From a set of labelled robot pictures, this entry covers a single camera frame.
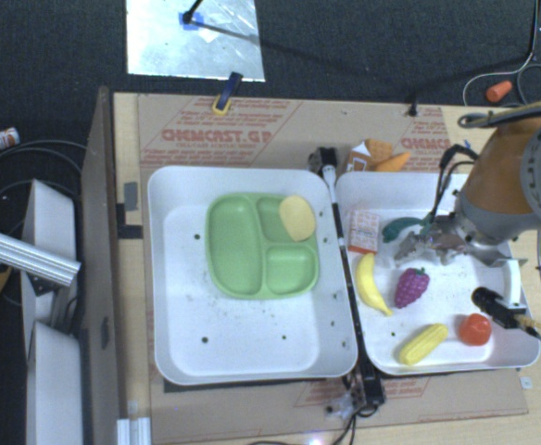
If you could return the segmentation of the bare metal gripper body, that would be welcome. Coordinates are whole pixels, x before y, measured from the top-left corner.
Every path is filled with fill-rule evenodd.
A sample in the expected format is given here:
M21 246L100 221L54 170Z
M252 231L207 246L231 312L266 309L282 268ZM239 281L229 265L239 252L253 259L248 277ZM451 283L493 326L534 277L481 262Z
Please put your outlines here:
M475 244L463 234L449 216L437 216L429 229L429 248L436 253L438 248L464 245L466 253L478 261L507 261L510 255L502 253L496 246Z

